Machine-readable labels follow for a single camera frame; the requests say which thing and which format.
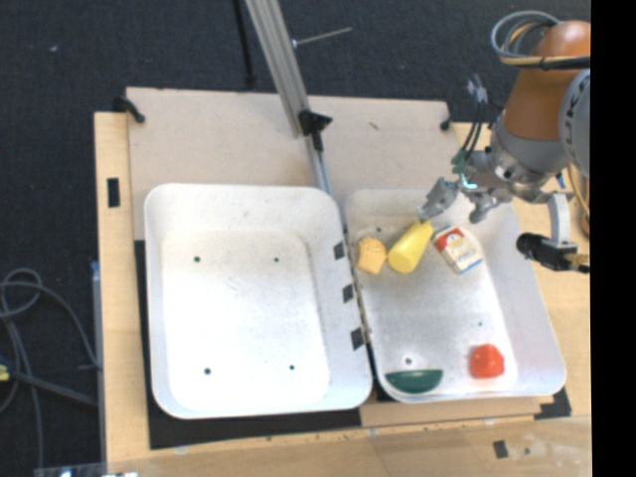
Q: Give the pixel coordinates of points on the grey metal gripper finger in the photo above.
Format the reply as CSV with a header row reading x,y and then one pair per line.
x,y
437,199
481,210

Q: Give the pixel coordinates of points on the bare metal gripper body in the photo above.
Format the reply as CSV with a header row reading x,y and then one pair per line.
x,y
497,174

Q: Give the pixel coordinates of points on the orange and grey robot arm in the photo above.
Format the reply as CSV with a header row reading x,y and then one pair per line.
x,y
544,102

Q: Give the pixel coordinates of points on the white and red carton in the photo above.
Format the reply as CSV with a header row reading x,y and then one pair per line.
x,y
458,249

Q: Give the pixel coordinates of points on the yellow plastic bottle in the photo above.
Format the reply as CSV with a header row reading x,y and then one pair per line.
x,y
410,249

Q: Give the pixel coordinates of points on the white plastic tray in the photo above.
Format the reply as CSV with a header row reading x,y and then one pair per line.
x,y
248,301
447,306

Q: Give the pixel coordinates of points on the red toy pepper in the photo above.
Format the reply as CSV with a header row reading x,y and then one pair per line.
x,y
487,361

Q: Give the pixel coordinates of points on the brown cardboard board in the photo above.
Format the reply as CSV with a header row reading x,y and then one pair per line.
x,y
298,137

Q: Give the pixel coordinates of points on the dark green bowl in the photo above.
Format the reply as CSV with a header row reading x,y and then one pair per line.
x,y
413,379

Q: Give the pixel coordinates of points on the black cylinder on white bracket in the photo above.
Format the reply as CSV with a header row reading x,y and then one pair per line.
x,y
549,246

